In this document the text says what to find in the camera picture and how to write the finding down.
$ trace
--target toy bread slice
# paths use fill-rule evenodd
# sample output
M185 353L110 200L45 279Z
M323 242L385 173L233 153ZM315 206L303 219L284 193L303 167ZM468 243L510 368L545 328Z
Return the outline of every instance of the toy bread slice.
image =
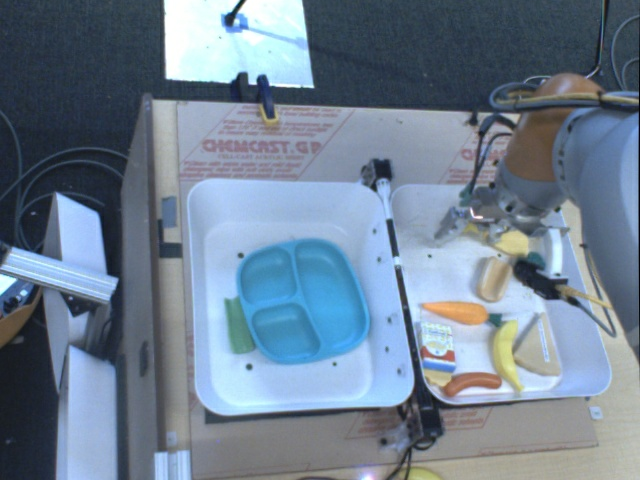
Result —
M518 366L540 375L560 375L560 362L553 344L549 319L545 313L538 315L527 329L522 340L513 349Z

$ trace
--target toy sausage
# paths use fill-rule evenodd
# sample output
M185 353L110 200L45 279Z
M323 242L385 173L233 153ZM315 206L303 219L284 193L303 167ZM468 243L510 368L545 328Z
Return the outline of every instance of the toy sausage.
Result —
M502 385L502 378L493 373L471 372L456 375L443 388L447 396L456 396L463 389L471 387L498 389Z

